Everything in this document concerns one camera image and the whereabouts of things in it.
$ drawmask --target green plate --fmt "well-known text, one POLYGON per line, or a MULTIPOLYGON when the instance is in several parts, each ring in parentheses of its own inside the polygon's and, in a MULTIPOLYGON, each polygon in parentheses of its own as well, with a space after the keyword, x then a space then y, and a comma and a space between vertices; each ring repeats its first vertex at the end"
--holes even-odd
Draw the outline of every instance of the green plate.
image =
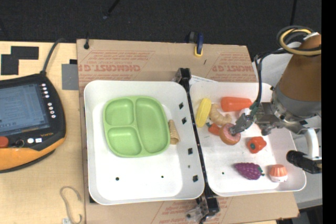
POLYGON ((109 148, 120 157, 156 155, 169 146, 168 120, 155 98, 112 99, 104 106, 103 122, 109 148))

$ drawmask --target emergency stop button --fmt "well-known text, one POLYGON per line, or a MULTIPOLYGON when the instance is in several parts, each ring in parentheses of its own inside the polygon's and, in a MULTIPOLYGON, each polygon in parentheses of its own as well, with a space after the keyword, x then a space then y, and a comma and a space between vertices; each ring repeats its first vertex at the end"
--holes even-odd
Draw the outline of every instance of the emergency stop button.
POLYGON ((8 147, 9 140, 5 136, 0 136, 0 148, 8 147))

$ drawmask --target yellow object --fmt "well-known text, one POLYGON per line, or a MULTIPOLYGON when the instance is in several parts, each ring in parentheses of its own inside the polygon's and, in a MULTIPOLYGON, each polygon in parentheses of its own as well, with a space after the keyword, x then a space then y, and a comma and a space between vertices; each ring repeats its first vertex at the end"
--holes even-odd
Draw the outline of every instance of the yellow object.
POLYGON ((180 141, 180 135, 177 132, 175 122, 173 120, 169 120, 168 126, 170 131, 170 143, 171 145, 176 145, 180 141))
POLYGON ((203 98, 196 113, 196 125, 197 127, 203 127, 211 109, 211 100, 209 98, 203 98))
POLYGON ((210 113, 209 113, 209 117, 210 120, 212 120, 213 123, 216 123, 217 125, 224 125, 226 123, 231 123, 231 115, 230 114, 226 114, 225 116, 223 116, 219 111, 219 105, 218 104, 212 104, 211 105, 211 109, 210 109, 210 113))
POLYGON ((201 57, 203 55, 203 48, 202 48, 202 50, 201 50, 201 54, 198 54, 197 53, 197 46, 195 46, 195 56, 197 56, 197 57, 201 57))

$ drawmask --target beige cord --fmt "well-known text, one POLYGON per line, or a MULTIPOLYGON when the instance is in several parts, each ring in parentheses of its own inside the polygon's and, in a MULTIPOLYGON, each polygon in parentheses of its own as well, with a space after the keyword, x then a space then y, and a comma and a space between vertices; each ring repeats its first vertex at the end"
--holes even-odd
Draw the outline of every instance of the beige cord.
POLYGON ((78 198, 79 201, 81 201, 80 195, 79 195, 78 191, 76 191, 73 187, 69 187, 69 186, 64 186, 59 191, 59 193, 61 194, 61 197, 62 197, 62 199, 63 199, 63 201, 65 203, 65 207, 67 209, 67 215, 68 215, 68 218, 70 219, 71 224, 80 224, 82 222, 82 215, 79 214, 79 222, 75 222, 74 219, 72 218, 72 215, 70 213, 69 202, 68 202, 68 200, 65 198, 65 196, 62 193, 65 188, 72 189, 77 194, 77 198, 78 198))
POLYGON ((286 50, 286 51, 289 51, 291 52, 292 54, 298 54, 298 55, 304 55, 304 56, 313 56, 313 55, 319 55, 321 54, 321 50, 316 50, 316 51, 299 51, 299 50, 295 50, 295 49, 292 49, 290 47, 288 47, 285 42, 284 42, 284 37, 286 35, 288 35, 290 32, 305 32, 307 34, 311 34, 311 31, 307 30, 307 29, 297 29, 297 30, 293 30, 294 28, 292 29, 289 29, 287 31, 285 31, 279 38, 279 42, 281 44, 281 46, 286 50))

